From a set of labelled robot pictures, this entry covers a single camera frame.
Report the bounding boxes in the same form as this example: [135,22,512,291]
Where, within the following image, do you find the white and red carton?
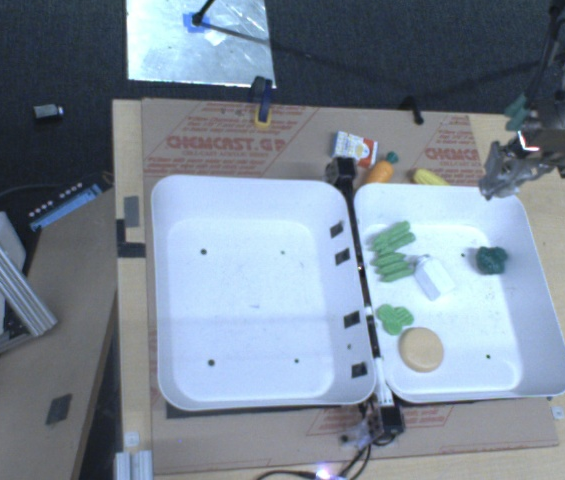
[331,130,380,170]

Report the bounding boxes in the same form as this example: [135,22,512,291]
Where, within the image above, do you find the dark green broccoli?
[475,245,509,276]

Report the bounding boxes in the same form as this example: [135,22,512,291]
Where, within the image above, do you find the yellow corn cob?
[407,167,452,188]

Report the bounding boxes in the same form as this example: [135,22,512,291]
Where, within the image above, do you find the light green flat broccoli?
[375,303,416,337]

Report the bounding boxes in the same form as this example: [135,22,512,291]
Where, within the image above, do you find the thin black and white rod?
[340,177,394,410]

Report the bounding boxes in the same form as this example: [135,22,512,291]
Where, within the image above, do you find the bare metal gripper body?
[511,98,565,179]

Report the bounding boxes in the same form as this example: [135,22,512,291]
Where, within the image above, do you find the small dark grey block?
[32,103,66,121]

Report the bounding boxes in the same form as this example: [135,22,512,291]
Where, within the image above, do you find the tan round biscuit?
[397,326,446,374]

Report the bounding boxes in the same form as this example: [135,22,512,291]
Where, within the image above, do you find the green bean pods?
[370,220,417,284]

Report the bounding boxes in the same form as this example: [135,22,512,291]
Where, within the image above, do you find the white plastic tray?
[352,182,565,405]
[150,173,379,413]

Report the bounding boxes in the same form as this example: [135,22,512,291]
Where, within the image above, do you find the clear plastic bottle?
[412,253,457,302]

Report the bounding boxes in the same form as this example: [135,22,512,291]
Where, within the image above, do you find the brown cardboard board red print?
[140,98,561,477]

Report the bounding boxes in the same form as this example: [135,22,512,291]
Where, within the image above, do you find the orange carrot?
[364,151,401,186]

